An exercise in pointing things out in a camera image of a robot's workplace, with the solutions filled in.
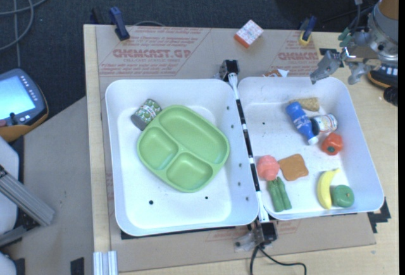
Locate small white bottle black cap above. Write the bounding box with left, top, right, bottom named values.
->
left=309, top=113, right=339, bottom=135

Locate orange and white carton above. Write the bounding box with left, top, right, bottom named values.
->
left=234, top=19, right=265, bottom=49

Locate orange and white wrapper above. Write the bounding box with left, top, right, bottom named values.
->
left=264, top=68, right=290, bottom=78

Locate brown cardboard board red print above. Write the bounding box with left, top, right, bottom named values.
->
left=94, top=25, right=378, bottom=273

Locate orange toast slice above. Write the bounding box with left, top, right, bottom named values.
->
left=277, top=153, right=309, bottom=182

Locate small can with green print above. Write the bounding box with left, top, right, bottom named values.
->
left=130, top=98, right=163, bottom=131

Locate orange bell pepper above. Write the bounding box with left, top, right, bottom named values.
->
left=320, top=131, right=344, bottom=156

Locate green asparagus bunch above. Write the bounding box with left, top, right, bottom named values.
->
left=266, top=176, right=293, bottom=213

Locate pink ice cream scoop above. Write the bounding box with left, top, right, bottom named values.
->
left=256, top=154, right=281, bottom=181

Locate yellow banana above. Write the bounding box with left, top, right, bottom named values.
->
left=316, top=168, right=342, bottom=211

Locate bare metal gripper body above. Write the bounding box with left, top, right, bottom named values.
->
left=343, top=30, right=399, bottom=63

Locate blue bottle with white cap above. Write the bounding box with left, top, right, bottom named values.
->
left=285, top=101, right=320, bottom=146

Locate white plastic tray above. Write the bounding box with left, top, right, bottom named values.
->
left=236, top=76, right=385, bottom=221
left=104, top=78, right=261, bottom=237

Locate green divided plate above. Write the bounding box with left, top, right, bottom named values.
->
left=136, top=104, right=231, bottom=194

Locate thin black and white rod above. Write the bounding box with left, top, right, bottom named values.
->
left=228, top=72, right=270, bottom=223

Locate green apple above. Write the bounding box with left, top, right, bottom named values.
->
left=330, top=184, right=356, bottom=208

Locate black block with thin wires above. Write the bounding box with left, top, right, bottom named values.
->
left=252, top=221, right=279, bottom=248
left=218, top=59, right=240, bottom=80

